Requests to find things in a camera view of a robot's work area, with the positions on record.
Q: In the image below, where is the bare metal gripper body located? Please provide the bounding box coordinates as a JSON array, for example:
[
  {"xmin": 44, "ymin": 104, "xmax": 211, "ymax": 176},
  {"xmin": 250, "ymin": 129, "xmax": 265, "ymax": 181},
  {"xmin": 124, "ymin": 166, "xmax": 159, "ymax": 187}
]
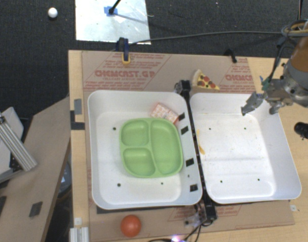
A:
[{"xmin": 263, "ymin": 79, "xmax": 308, "ymax": 108}]

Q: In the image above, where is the toy pizza slice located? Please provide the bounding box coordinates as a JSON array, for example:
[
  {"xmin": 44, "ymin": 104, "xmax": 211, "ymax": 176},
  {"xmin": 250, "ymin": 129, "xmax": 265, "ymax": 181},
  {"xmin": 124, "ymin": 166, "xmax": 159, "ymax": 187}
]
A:
[{"xmin": 191, "ymin": 69, "xmax": 221, "ymax": 91}]

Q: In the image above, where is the white plastic tray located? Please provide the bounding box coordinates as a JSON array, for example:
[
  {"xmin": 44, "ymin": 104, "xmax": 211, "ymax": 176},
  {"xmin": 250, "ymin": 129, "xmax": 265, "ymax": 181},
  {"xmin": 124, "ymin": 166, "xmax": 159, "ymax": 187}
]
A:
[
  {"xmin": 189, "ymin": 92, "xmax": 303, "ymax": 205},
  {"xmin": 87, "ymin": 89, "xmax": 203, "ymax": 210}
]

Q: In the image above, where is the thin yellow strip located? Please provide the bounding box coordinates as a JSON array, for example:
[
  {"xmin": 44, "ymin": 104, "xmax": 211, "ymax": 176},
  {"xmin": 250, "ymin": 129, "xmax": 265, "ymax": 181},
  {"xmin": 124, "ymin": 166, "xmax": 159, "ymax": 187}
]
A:
[{"xmin": 196, "ymin": 129, "xmax": 206, "ymax": 155}]

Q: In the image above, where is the thin black and white rod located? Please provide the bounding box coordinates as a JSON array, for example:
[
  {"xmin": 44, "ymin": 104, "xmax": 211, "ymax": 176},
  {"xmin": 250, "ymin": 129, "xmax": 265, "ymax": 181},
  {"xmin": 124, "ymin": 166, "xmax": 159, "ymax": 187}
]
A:
[{"xmin": 182, "ymin": 91, "xmax": 211, "ymax": 209}]

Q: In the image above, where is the orange and white carton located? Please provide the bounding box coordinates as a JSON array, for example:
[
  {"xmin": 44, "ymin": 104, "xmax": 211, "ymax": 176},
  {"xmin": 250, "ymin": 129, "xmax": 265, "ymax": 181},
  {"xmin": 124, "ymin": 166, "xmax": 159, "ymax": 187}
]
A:
[{"xmin": 150, "ymin": 102, "xmax": 180, "ymax": 125}]

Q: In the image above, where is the green divided plate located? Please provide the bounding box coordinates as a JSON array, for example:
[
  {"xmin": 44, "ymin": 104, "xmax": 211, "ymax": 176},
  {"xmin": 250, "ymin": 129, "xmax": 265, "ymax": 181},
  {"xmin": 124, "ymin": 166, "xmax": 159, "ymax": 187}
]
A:
[{"xmin": 119, "ymin": 117, "xmax": 184, "ymax": 179}]

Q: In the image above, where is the brown cardboard board, red print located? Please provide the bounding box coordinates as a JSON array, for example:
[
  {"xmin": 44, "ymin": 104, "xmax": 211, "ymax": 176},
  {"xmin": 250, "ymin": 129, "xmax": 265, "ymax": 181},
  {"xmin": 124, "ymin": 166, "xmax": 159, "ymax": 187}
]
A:
[{"xmin": 81, "ymin": 50, "xmax": 296, "ymax": 242}]

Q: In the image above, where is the orange ball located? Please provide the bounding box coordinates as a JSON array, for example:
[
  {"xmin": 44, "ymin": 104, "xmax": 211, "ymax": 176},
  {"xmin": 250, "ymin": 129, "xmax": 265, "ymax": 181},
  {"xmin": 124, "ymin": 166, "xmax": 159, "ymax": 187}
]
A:
[{"xmin": 120, "ymin": 214, "xmax": 142, "ymax": 238}]

